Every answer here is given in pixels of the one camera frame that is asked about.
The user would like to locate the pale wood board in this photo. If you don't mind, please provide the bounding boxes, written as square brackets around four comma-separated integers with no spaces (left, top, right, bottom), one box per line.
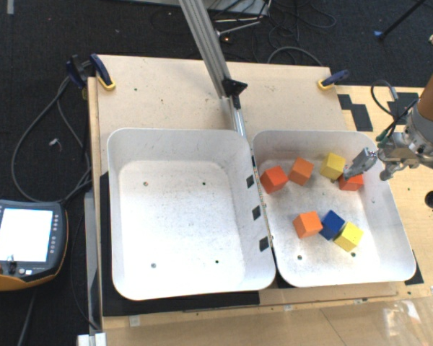
[95,53,400,319]

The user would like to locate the yellow cube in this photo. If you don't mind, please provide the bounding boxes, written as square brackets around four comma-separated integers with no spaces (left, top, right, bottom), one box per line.
[319,152,347,182]
[333,221,365,253]

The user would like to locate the red-orange cube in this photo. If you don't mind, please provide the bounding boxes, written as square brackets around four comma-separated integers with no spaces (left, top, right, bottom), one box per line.
[259,165,289,195]
[338,173,365,192]

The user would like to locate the blue cube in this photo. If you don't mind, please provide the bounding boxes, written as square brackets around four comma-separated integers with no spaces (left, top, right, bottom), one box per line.
[318,209,346,241]

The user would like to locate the orange cube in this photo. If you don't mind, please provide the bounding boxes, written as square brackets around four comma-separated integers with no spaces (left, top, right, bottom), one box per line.
[292,210,324,240]
[287,156,315,187]

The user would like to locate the white plastic tray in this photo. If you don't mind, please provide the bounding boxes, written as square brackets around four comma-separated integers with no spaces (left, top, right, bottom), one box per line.
[106,127,277,302]
[251,129,418,289]

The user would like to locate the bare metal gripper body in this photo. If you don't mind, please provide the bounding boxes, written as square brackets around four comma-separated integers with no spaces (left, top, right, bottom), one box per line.
[376,131,433,172]

